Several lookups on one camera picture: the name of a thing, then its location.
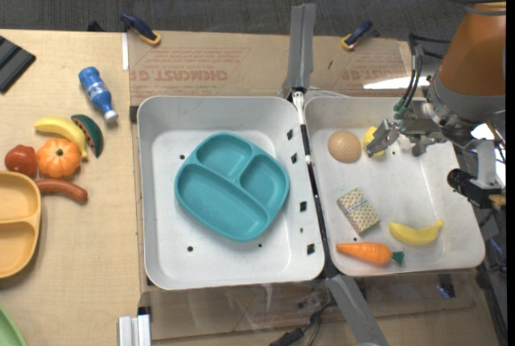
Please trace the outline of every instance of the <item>wooden table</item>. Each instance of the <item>wooden table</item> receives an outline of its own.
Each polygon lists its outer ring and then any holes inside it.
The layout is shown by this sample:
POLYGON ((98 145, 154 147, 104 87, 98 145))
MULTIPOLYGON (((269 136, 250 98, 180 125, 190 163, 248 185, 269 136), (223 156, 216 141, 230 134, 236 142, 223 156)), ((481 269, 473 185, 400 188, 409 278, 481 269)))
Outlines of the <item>wooden table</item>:
MULTIPOLYGON (((35 256, 19 274, 0 280, 0 303, 30 346, 115 345, 117 319, 135 315, 144 286, 140 284, 129 76, 122 69, 122 35, 19 30, 0 30, 0 35, 37 57, 0 96, 0 155, 17 144, 41 146, 47 135, 35 132, 33 123, 48 115, 87 114, 99 123, 105 137, 100 158, 90 154, 73 177, 88 190, 88 203, 79 205, 63 196, 42 198, 35 256), (80 87, 77 75, 88 66, 98 68, 113 94, 113 106, 120 115, 115 126, 104 124, 80 87)), ((483 293, 474 284, 472 289, 474 307, 390 314, 379 320, 381 329, 396 345, 496 344, 483 293)), ((281 329, 156 344, 263 345, 283 333, 281 329)), ((299 344, 305 344, 307 337, 299 344)), ((348 325, 341 322, 323 325, 317 342, 356 344, 348 325)))

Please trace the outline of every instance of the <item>toy banana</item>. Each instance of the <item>toy banana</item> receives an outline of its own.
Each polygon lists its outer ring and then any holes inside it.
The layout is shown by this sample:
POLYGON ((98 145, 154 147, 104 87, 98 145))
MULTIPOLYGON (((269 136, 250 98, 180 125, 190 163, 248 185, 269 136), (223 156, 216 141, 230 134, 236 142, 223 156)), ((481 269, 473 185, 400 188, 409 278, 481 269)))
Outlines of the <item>toy banana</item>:
POLYGON ((86 152, 86 136, 84 132, 71 120, 62 117, 43 117, 34 123, 36 130, 44 133, 55 133, 63 136, 70 142, 74 142, 79 146, 80 156, 83 159, 88 158, 86 152))
POLYGON ((443 220, 438 219, 436 223, 423 229, 413 229, 401 223, 389 223, 389 230, 393 236, 409 245, 427 245, 436 239, 439 230, 443 226, 443 220))

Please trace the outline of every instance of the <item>tomato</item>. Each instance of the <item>tomato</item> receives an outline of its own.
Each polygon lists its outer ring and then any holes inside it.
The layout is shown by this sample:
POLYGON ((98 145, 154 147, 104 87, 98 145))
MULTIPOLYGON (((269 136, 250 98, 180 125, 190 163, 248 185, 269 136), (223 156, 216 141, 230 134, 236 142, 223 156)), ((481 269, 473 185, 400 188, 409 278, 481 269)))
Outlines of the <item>tomato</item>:
POLYGON ((16 171, 29 177, 34 177, 38 168, 38 159, 34 148, 21 144, 7 152, 5 163, 7 170, 16 171))

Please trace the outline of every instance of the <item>brown egg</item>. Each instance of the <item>brown egg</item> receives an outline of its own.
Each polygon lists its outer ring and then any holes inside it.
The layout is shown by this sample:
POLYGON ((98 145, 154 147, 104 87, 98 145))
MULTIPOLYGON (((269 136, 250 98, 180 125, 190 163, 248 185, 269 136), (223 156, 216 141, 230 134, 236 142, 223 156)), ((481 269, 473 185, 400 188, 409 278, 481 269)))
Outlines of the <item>brown egg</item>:
POLYGON ((336 131, 328 140, 332 157, 342 163, 354 163, 361 157, 361 142, 348 131, 336 131))

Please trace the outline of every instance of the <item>blue bottle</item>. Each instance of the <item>blue bottle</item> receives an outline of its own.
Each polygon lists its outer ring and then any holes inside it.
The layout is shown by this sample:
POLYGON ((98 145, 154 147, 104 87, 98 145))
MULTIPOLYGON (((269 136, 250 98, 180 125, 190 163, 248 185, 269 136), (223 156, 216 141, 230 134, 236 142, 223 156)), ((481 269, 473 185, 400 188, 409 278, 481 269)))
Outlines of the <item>blue bottle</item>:
POLYGON ((87 67, 79 73, 79 80, 82 87, 88 93, 89 100, 104 112, 104 119, 108 122, 115 122, 118 113, 111 105, 111 92, 100 77, 100 73, 94 67, 87 67))

